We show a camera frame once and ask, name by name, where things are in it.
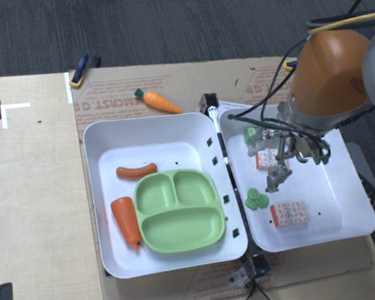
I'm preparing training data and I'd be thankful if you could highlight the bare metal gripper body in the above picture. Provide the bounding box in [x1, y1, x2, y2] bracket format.
[257, 97, 332, 169]

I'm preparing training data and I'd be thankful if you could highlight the orange and white carton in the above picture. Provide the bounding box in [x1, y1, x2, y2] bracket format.
[254, 146, 281, 172]
[269, 200, 310, 230]

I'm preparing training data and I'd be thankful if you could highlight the green toy leaf cluster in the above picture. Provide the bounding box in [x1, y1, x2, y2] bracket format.
[243, 186, 270, 211]

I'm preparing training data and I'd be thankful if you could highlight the thin black and white rod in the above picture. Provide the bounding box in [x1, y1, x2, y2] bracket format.
[207, 103, 260, 261]

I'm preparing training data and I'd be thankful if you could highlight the clear bottle with green label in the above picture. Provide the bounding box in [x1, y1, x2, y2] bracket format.
[242, 123, 278, 158]

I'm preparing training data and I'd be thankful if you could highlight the white plastic tray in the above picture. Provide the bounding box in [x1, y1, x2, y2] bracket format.
[81, 108, 252, 282]
[217, 95, 375, 257]

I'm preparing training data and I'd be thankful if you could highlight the white paper sheet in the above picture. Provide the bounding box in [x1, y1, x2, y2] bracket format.
[217, 97, 254, 114]

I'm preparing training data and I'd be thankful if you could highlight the green divided plate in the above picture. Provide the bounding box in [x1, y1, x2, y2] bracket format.
[131, 165, 229, 257]

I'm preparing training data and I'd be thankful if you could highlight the brown toy sausage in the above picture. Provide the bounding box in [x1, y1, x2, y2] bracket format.
[115, 162, 159, 182]

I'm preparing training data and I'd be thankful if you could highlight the orange toy carrot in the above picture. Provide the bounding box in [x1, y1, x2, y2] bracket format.
[133, 83, 183, 119]

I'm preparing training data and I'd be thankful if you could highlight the brown cardboard board red print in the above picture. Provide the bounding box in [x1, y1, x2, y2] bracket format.
[68, 43, 375, 300]

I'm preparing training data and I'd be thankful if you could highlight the orange squeeze bottle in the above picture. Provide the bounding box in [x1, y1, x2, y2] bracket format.
[109, 195, 144, 254]

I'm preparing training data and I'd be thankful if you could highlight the black block with thin wires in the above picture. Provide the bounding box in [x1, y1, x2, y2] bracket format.
[226, 253, 273, 288]
[197, 92, 221, 113]

